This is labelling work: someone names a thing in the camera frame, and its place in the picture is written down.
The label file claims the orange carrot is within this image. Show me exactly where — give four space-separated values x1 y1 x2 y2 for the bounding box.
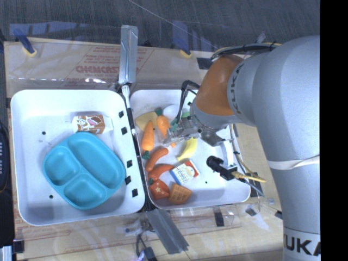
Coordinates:
154 108 177 148
140 120 155 160

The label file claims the orange waffle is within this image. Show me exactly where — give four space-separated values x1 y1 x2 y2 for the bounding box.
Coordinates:
168 183 192 205

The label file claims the red strawberry with star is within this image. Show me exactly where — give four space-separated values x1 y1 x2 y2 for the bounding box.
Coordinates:
148 178 171 201

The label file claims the yellow banana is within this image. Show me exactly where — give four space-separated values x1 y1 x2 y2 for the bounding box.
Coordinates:
176 136 198 162

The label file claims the brown and white carton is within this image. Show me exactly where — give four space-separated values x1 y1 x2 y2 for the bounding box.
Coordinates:
72 114 114 135

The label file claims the yellow toy fruit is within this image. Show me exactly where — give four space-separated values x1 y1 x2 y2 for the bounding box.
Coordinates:
135 111 159 132

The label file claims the black cylinder on white bracket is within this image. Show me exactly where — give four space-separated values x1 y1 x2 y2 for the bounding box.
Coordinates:
206 141 239 181

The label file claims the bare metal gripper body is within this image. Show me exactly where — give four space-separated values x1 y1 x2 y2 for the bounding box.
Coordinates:
169 116 204 143

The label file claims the black block with thin wires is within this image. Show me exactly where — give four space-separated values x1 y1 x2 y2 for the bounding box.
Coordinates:
143 246 158 261

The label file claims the white and blue carton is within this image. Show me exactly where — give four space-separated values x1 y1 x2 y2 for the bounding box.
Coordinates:
170 159 201 186

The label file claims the white egg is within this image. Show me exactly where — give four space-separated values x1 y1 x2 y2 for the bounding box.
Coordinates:
162 104 182 121

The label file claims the brown cardboard board red print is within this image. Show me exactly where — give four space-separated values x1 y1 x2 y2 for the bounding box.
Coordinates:
4 36 283 261

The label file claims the orange sausage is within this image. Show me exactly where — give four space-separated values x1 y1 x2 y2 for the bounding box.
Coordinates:
145 147 169 173
148 164 175 181

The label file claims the blue divided plate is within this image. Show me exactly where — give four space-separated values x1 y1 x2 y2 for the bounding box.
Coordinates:
42 131 126 210

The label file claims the white plastic tray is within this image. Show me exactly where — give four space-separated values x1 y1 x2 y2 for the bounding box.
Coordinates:
129 89 251 210
10 89 146 226

